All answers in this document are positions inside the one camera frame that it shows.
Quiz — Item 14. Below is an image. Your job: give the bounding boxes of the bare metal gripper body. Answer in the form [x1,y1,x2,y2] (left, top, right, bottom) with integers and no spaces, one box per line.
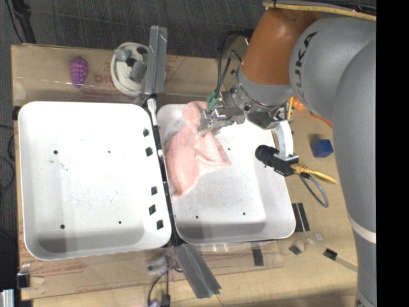
[212,86,289,130]

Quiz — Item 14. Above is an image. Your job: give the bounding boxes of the purple grapes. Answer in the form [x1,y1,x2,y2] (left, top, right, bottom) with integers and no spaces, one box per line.
[69,56,89,90]

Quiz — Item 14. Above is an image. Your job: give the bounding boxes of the brown cardboard board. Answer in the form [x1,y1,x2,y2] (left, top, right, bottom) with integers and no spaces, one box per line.
[10,43,287,302]

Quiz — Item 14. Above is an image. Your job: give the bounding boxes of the pink cloth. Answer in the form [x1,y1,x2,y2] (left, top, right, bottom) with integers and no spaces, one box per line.
[163,100,232,198]

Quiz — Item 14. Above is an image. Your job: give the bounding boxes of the thin black and white rod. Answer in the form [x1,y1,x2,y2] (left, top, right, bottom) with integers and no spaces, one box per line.
[146,98,180,246]

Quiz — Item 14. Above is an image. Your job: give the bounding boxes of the blue cube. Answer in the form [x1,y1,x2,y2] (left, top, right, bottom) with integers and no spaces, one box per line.
[311,138,334,159]

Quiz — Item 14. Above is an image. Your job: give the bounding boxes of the white plastic tray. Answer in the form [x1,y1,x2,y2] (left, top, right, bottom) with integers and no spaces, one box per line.
[17,100,173,262]
[156,103,297,246]

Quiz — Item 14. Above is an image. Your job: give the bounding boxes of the black cylinder on white bracket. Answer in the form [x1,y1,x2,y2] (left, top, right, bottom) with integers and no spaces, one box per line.
[254,120,300,177]

